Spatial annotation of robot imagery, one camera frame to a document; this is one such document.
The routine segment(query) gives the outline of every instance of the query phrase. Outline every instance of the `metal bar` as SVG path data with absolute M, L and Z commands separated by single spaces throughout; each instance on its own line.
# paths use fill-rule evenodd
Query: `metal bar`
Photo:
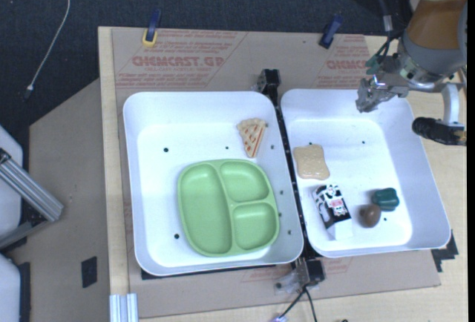
M 48 222 L 41 222 L 37 225 L 33 225 L 31 222 L 22 223 L 20 226 L 18 226 L 16 229 L 11 231 L 10 233 L 0 237 L 0 250 L 2 250 L 5 247 L 8 247 L 10 244 L 13 244 L 19 241 L 20 239 L 23 239 L 24 237 L 31 234 L 31 232 L 37 229 L 40 229 L 47 223 Z
M 3 149 L 0 148 L 0 178 L 20 194 L 48 221 L 55 222 L 62 213 L 63 205 L 38 185 L 30 175 Z
M 294 191 L 295 205 L 297 206 L 298 216 L 300 219 L 301 229 L 304 235 L 304 251 L 303 256 L 306 258 L 315 257 L 317 254 L 310 244 L 307 236 L 307 227 L 304 220 L 304 211 L 300 202 L 300 194 L 297 187 L 297 178 L 295 176 L 295 169 L 293 165 L 292 153 L 290 151 L 289 136 L 284 121 L 284 115 L 282 114 L 281 107 L 278 101 L 278 86 L 281 83 L 281 76 L 278 69 L 263 69 L 258 78 L 258 90 L 263 95 L 267 95 L 272 104 L 274 105 L 275 115 L 277 117 L 279 132 L 281 133 L 282 144 L 284 145 L 284 152 L 289 168 L 290 181 L 292 183 L 292 189 Z
M 137 294 L 111 295 L 109 297 L 111 322 L 138 322 Z
M 444 124 L 458 125 L 459 89 L 453 83 L 446 83 L 442 89 L 442 98 L 444 99 Z

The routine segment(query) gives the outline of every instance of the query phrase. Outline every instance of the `green toy object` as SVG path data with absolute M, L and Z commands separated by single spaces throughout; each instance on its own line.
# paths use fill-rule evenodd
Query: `green toy object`
M 278 236 L 272 187 L 262 168 L 247 160 L 187 166 L 178 179 L 178 206 L 190 245 L 205 256 L 257 251 Z
M 394 211 L 399 206 L 399 198 L 393 188 L 376 191 L 371 197 L 371 201 L 378 205 L 382 211 Z

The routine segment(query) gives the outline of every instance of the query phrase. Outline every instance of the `brown toy egg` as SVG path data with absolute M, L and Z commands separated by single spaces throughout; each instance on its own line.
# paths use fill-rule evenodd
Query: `brown toy egg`
M 381 219 L 381 208 L 372 204 L 361 210 L 361 218 L 365 227 L 372 228 L 376 226 Z

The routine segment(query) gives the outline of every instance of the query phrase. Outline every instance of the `white cable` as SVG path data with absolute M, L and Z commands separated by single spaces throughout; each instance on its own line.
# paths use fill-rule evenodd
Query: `white cable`
M 68 18 L 69 15 L 69 9 L 71 7 L 71 0 L 68 0 L 68 6 L 66 8 L 65 16 L 63 17 L 63 20 L 61 21 L 61 24 L 58 27 L 58 30 L 56 31 L 56 34 L 53 37 L 53 41 L 51 41 L 50 47 L 47 49 L 47 52 L 45 54 L 44 59 L 41 61 L 41 63 L 38 66 L 38 69 L 36 69 L 35 75 L 31 81 L 31 83 L 27 86 L 27 91 L 25 92 L 25 98 L 28 98 L 31 92 L 33 91 L 33 86 L 35 85 L 36 79 L 38 78 L 39 72 L 43 68 L 43 65 L 45 64 L 46 60 L 48 59 L 51 50 L 53 49 L 54 44 L 56 43 L 56 40 L 58 39 L 59 33 L 61 32 L 61 29 L 65 25 L 66 19 Z

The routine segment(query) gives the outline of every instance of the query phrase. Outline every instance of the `cardboard sheet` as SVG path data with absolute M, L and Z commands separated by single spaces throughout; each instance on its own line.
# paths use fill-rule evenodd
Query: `cardboard sheet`
M 154 48 L 142 46 L 143 29 L 114 28 L 114 71 L 131 292 L 141 318 L 281 303 L 295 296 L 275 291 L 289 264 L 199 275 L 143 279 L 134 256 L 130 189 L 122 107 L 139 91 L 245 91 L 264 68 L 281 75 L 279 94 L 291 88 L 356 88 L 370 58 L 361 35 L 335 35 L 330 49 L 320 34 L 212 30 L 159 30 Z M 314 298 L 333 298 L 437 286 L 430 251 L 322 258 L 327 279 Z

